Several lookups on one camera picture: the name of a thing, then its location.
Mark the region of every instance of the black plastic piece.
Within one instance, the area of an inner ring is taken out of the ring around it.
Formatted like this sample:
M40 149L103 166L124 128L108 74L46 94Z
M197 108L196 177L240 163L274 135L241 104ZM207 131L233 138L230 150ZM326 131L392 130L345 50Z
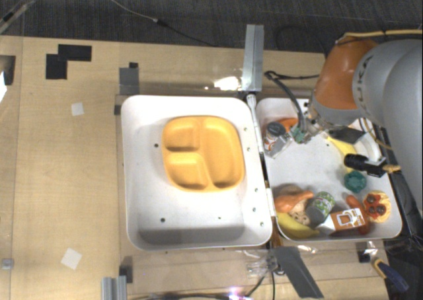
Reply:
M365 253L364 250L358 251L358 261L360 262L360 264L366 264L368 262L370 262L370 254L369 253Z
M114 106L114 115L115 116L120 116L121 109L122 109L122 106L121 105L115 105Z
M15 56L0 56L0 73L4 72L5 84L12 85L15 78Z
M276 257L280 268L285 271L299 297L323 298L319 286L317 286L303 259L301 259L297 247L274 248L272 254Z
M7 22L10 18L12 18L14 15L13 12L8 12L6 15L2 18L4 22Z
M284 135L286 133L285 127L282 124L279 124L278 122L269 123L266 129L271 135L275 137L278 137L279 135Z
M355 144L359 138L364 134L363 131L355 128L342 128L341 130L329 131L333 139L343 141L344 143Z
M364 155L353 155L347 154L344 158L344 165L354 170L366 171L370 176L376 176L380 178L386 171L383 170L386 161L383 161L380 165L376 166L368 163L369 158Z
M46 79L67 79L67 62L57 54L46 55Z
M134 275L132 272L132 266L119 266L119 276L126 276L126 283L134 282Z
M91 61L91 46L59 44L59 60Z

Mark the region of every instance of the metal bracket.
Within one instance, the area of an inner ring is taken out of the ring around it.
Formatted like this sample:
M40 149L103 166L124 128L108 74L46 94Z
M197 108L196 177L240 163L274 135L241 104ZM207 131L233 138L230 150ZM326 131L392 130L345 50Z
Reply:
M103 278L101 280L101 300L128 300L126 276Z
M263 25L247 25L243 76L241 78L242 91L257 92L262 90L263 49Z

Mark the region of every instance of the yellow plate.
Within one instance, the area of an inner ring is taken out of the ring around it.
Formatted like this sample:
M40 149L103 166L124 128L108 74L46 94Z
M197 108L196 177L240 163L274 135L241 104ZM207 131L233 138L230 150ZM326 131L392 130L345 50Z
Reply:
M223 118L190 116L172 119L162 134L162 154L170 182L185 191L234 188L245 175L241 142Z

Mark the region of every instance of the banana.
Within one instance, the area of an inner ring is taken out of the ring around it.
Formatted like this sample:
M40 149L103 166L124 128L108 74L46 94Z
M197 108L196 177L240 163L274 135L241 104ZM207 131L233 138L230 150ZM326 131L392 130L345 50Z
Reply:
M354 146L351 145L351 144L349 144L349 143L345 143L343 141L336 140L336 139L333 139L331 137L328 137L328 140L333 145L335 145L335 147L341 152L341 155L342 155L342 164L344 164L344 158L345 158L345 156L347 154L350 154L350 153L353 154L353 155L356 155L357 154L357 151L354 148ZM350 173L350 172L353 171L353 169L351 169L350 167L347 167L347 166L345 166L345 169L346 169L346 172L347 173Z
M290 238L306 239L319 234L319 231L296 222L287 213L277 213L277 215L281 230Z

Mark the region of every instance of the black tape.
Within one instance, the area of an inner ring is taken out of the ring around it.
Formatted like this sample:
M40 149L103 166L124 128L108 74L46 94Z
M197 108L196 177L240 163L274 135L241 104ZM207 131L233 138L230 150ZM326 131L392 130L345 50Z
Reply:
M46 79L67 79L67 62L57 54L46 55Z
M59 60L91 61L91 46L59 44Z

